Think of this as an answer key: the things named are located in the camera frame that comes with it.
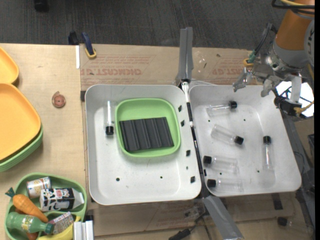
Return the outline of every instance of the orange plate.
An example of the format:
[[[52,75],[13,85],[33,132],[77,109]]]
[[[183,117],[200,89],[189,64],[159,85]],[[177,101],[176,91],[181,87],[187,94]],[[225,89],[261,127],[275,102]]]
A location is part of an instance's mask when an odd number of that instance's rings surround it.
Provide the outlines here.
[[[19,75],[19,68],[9,54],[0,47],[0,83],[12,84]]]
[[[40,127],[37,111],[18,88],[0,83],[0,161],[28,144]]]

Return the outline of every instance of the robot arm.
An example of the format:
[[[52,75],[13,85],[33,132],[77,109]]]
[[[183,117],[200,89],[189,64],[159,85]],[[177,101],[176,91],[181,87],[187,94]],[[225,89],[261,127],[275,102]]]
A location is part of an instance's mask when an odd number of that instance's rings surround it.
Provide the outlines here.
[[[280,0],[288,5],[279,6],[272,1],[272,6],[289,9],[278,31],[268,23],[260,44],[266,38],[269,30],[276,32],[276,36],[267,54],[256,57],[258,45],[253,50],[249,59],[244,60],[244,69],[238,80],[233,83],[233,90],[244,88],[252,78],[263,83],[261,96],[265,97],[274,90],[282,81],[292,82],[290,99],[278,98],[275,100],[277,107],[280,103],[285,107],[283,110],[294,115],[294,108],[300,107],[298,102],[301,92],[301,70],[310,64],[314,67],[314,40],[315,40],[315,0]]]

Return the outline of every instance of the carrot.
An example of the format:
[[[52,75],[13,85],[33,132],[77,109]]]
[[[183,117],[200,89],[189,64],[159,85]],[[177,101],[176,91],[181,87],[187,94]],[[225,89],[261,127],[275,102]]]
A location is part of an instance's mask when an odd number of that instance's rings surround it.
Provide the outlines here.
[[[18,208],[15,208],[15,212],[18,214],[25,214],[23,211],[19,210]],[[26,232],[26,236],[28,237],[28,240],[36,240],[39,236],[39,232],[35,232],[35,233]]]
[[[5,194],[12,198],[13,205],[23,213],[35,216],[44,223],[49,221],[47,216],[26,195],[16,194],[12,187]]]

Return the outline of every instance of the green bowl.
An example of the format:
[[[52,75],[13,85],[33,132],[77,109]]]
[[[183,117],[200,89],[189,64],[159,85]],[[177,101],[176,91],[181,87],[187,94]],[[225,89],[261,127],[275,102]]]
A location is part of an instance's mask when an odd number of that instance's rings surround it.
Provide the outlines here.
[[[120,121],[165,117],[168,122],[173,146],[137,151],[127,151],[120,129]],[[180,146],[181,137],[179,122],[174,107],[161,98],[133,98],[126,99],[115,109],[116,135],[122,151],[132,157],[160,157],[174,153]]]
[[[81,217],[81,221],[84,221],[85,215],[86,215],[86,209],[87,209],[87,192],[86,190],[76,181],[67,179],[65,177],[53,175],[53,174],[44,174],[44,173],[30,173],[26,176],[24,176],[15,186],[14,192],[16,194],[24,194],[25,196],[28,197],[28,191],[27,191],[27,182],[28,181],[33,181],[36,179],[44,178],[44,177],[50,177],[51,179],[51,187],[53,189],[59,189],[59,188],[74,188],[78,192],[82,193],[83,199],[84,199],[84,204],[81,204],[80,206],[76,207],[75,209],[70,210],[73,219],[76,218],[76,216]],[[30,199],[37,207],[40,208],[40,202],[39,198],[32,198]],[[12,199],[9,202],[6,214],[5,214],[5,219],[6,221],[7,216],[9,213],[14,212],[16,207],[12,203]],[[46,211],[44,214],[48,217],[49,221],[66,213],[66,211],[60,211],[60,210],[55,210],[55,211]],[[4,223],[4,229],[8,237],[12,240],[28,240],[27,235],[20,230],[17,229],[11,229],[7,228],[6,223]]]
[[[41,125],[40,131],[37,136],[29,142],[25,147],[11,155],[10,157],[0,161],[0,172],[7,171],[11,167],[20,163],[23,159],[27,158],[30,154],[32,154],[42,143],[44,135],[44,129]]]

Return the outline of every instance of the glass vial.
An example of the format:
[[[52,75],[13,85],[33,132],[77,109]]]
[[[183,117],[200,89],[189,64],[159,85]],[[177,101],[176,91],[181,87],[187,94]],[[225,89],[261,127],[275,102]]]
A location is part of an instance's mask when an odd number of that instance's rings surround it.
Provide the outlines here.
[[[263,137],[263,165],[262,168],[264,170],[273,171],[274,167],[272,164],[271,157],[273,156],[272,145],[271,145],[271,137],[264,136]]]
[[[244,138],[234,134],[229,129],[226,129],[218,124],[215,124],[213,126],[211,137],[229,144],[236,143],[238,145],[242,145],[242,143],[244,142]]]
[[[214,117],[220,114],[225,114],[237,108],[237,103],[233,100],[229,101],[227,104],[220,105],[209,105],[206,108],[206,112],[210,117]]]
[[[211,164],[212,169],[218,172],[227,172],[236,174],[238,172],[238,160],[225,156],[204,156],[204,164]]]
[[[208,179],[206,185],[219,192],[243,192],[243,182],[239,178]]]
[[[103,113],[105,134],[110,136],[114,134],[114,113],[115,108],[110,100],[107,101],[106,110]]]
[[[314,227],[307,224],[305,221],[299,221],[296,219],[278,217],[277,223],[279,227],[292,231],[293,234],[307,235],[311,237],[314,233]]]

